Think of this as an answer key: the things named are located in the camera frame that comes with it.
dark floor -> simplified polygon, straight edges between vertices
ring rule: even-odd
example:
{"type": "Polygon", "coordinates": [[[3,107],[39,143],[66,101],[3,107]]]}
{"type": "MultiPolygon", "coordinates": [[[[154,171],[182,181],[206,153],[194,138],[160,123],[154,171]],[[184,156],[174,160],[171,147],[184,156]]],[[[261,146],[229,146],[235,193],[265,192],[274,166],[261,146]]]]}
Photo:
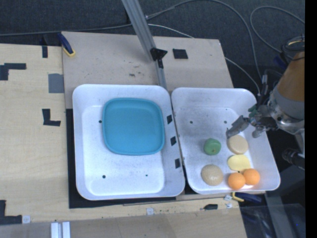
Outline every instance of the dark floor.
{"type": "MultiPolygon", "coordinates": [[[[139,1],[144,13],[151,15],[187,0],[139,1]]],[[[260,84],[246,25],[251,32],[260,73],[268,68],[279,72],[283,69],[274,62],[279,52],[251,29],[252,12],[253,26],[258,34],[278,50],[290,38],[305,34],[305,24],[294,17],[305,21],[305,0],[196,0],[153,18],[149,23],[167,26],[195,38],[219,39],[225,57],[244,68],[260,84]],[[260,6],[274,7],[254,11],[260,6]]],[[[127,20],[120,0],[1,0],[0,14],[0,43],[29,45],[43,42],[60,45],[56,33],[62,30],[86,31],[122,25],[127,20]]],[[[182,36],[159,27],[151,27],[151,31],[156,36],[182,36]]],[[[93,32],[134,34],[132,27],[93,32]]],[[[227,65],[234,87],[257,94],[254,83],[245,73],[229,62],[227,65]]],[[[276,80],[270,78],[270,90],[276,80]]],[[[281,158],[281,153],[288,147],[297,147],[296,140],[283,131],[269,132],[268,135],[278,169],[283,171],[290,164],[281,158]]],[[[305,184],[283,196],[282,200],[285,204],[300,203],[305,207],[305,184]]]]}

wooden table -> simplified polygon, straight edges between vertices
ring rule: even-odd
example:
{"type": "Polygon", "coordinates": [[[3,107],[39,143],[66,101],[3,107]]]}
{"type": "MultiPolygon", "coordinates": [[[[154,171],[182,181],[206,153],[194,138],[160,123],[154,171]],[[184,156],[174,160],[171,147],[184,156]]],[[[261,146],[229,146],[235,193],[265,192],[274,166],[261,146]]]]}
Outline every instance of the wooden table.
{"type": "MultiPolygon", "coordinates": [[[[61,47],[48,46],[48,57],[43,58],[41,46],[0,44],[0,65],[25,63],[27,66],[26,70],[9,70],[8,81],[0,81],[0,199],[6,200],[5,214],[28,215],[32,223],[38,223],[144,216],[147,209],[152,209],[155,215],[163,214],[162,218],[165,214],[173,214],[176,219],[171,216],[168,221],[174,223],[173,228],[176,228],[181,222],[185,224],[186,218],[207,214],[201,210],[207,204],[218,204],[218,209],[230,210],[226,209],[228,202],[222,196],[213,198],[202,195],[180,195],[172,202],[68,208],[65,109],[71,108],[70,95],[74,87],[99,81],[104,84],[138,84],[141,81],[142,84],[155,84],[156,79],[155,74],[151,76],[153,71],[147,68],[149,61],[142,58],[142,48],[136,36],[64,34],[76,51],[74,58],[65,56],[61,47]],[[92,60],[86,60],[91,65],[90,71],[94,72],[92,76],[87,75],[87,67],[82,66],[81,72],[74,77],[73,70],[78,68],[81,54],[87,48],[81,48],[82,39],[76,38],[76,35],[91,37],[95,41],[107,39],[106,48],[90,55],[92,60]],[[126,56],[123,57],[116,50],[114,55],[105,57],[108,50],[115,50],[112,45],[122,47],[121,51],[125,51],[126,56]],[[126,53],[129,49],[124,47],[130,45],[134,49],[126,53]],[[103,61],[98,62],[97,58],[101,57],[104,57],[103,61]],[[122,68],[119,76],[114,73],[115,68],[111,67],[118,65],[117,61],[122,68]],[[48,77],[55,73],[64,75],[65,94],[49,92],[48,77]],[[50,109],[51,120],[61,121],[60,126],[43,125],[42,109],[50,109]]],[[[232,87],[218,40],[155,37],[155,42],[158,48],[169,50],[170,55],[163,60],[169,91],[179,86],[232,87]],[[189,58],[192,58],[187,61],[175,60],[171,48],[184,48],[189,58]],[[201,57],[205,57],[206,53],[209,54],[208,59],[202,62],[201,57]]],[[[233,209],[239,207],[234,200],[230,203],[233,209]]],[[[241,215],[233,215],[237,226],[241,227],[236,234],[245,237],[241,215]]],[[[217,218],[216,215],[208,215],[204,219],[211,217],[217,218]]],[[[210,226],[206,222],[202,222],[203,225],[209,230],[210,226]]]]}

white tray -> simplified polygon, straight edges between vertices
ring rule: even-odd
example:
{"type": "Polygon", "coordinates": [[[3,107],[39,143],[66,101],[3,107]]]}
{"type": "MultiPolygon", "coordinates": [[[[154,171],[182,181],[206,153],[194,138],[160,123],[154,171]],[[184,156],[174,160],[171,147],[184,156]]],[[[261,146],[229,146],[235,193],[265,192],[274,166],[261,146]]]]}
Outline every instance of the white tray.
{"type": "Polygon", "coordinates": [[[170,197],[185,187],[169,93],[160,86],[78,86],[73,92],[76,186],[89,200],[170,197]],[[142,156],[109,151],[102,134],[104,104],[114,98],[142,98],[161,108],[165,145],[142,156]]]}
{"type": "MultiPolygon", "coordinates": [[[[223,88],[177,88],[171,95],[178,138],[187,180],[190,187],[199,194],[232,192],[227,184],[233,173],[227,159],[234,155],[227,147],[225,132],[240,116],[248,116],[248,108],[256,103],[254,95],[245,89],[223,88]],[[221,142],[221,151],[214,156],[204,153],[208,138],[221,142]],[[224,179],[218,186],[209,186],[201,178],[201,169],[207,164],[221,168],[224,179]]],[[[252,137],[255,128],[248,126],[240,133],[249,143],[245,155],[252,168],[261,174],[261,181],[245,185],[240,192],[274,190],[280,184],[280,176],[266,133],[259,138],[252,137]]]]}

yellow clamp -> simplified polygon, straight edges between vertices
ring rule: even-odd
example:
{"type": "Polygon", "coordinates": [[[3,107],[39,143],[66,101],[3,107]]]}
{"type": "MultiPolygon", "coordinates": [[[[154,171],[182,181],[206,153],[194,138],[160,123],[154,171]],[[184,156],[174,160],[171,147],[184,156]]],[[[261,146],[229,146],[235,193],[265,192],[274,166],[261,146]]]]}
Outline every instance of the yellow clamp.
{"type": "Polygon", "coordinates": [[[73,57],[76,54],[76,52],[74,50],[73,50],[73,53],[71,53],[71,54],[67,51],[66,48],[63,48],[63,50],[69,57],[73,57]]]}
{"type": "Polygon", "coordinates": [[[234,199],[238,202],[244,202],[244,199],[237,197],[235,192],[232,193],[232,199],[234,199]]]}

wooden board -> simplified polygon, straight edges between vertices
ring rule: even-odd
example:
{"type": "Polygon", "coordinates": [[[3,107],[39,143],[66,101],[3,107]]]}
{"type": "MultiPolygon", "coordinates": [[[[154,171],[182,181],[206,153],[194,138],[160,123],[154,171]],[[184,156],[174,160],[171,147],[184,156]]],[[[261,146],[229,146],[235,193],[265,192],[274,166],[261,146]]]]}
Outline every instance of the wooden board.
{"type": "MultiPolygon", "coordinates": [[[[63,53],[66,108],[82,84],[158,84],[155,62],[144,53],[135,35],[63,32],[76,55],[63,53]]],[[[167,89],[177,87],[233,88],[219,40],[154,37],[163,58],[167,89]],[[175,59],[184,49],[188,59],[175,59]]]]}

